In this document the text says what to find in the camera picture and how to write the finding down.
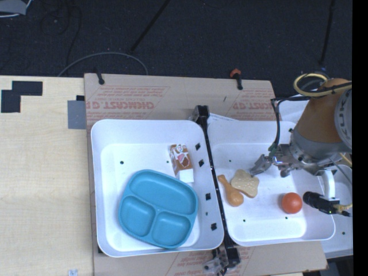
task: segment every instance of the red ball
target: red ball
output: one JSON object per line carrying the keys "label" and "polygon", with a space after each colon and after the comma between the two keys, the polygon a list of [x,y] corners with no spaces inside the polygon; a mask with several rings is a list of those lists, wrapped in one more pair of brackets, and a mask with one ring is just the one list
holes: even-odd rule
{"label": "red ball", "polygon": [[295,192],[286,193],[282,197],[282,209],[288,214],[296,214],[303,206],[303,201],[299,194]]}

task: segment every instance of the toy bread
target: toy bread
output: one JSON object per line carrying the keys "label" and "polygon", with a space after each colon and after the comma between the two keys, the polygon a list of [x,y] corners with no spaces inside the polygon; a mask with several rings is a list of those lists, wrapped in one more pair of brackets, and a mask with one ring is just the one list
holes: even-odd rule
{"label": "toy bread", "polygon": [[237,170],[235,176],[230,181],[231,186],[244,193],[247,197],[254,198],[258,194],[259,179],[245,172]]}

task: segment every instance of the blue divided plate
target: blue divided plate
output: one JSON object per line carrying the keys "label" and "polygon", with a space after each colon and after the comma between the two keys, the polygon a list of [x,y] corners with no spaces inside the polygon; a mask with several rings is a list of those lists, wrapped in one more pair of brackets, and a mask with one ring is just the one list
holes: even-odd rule
{"label": "blue divided plate", "polygon": [[118,218],[131,236],[175,248],[189,237],[197,211],[197,193],[188,184],[161,172],[141,170],[128,181]]}

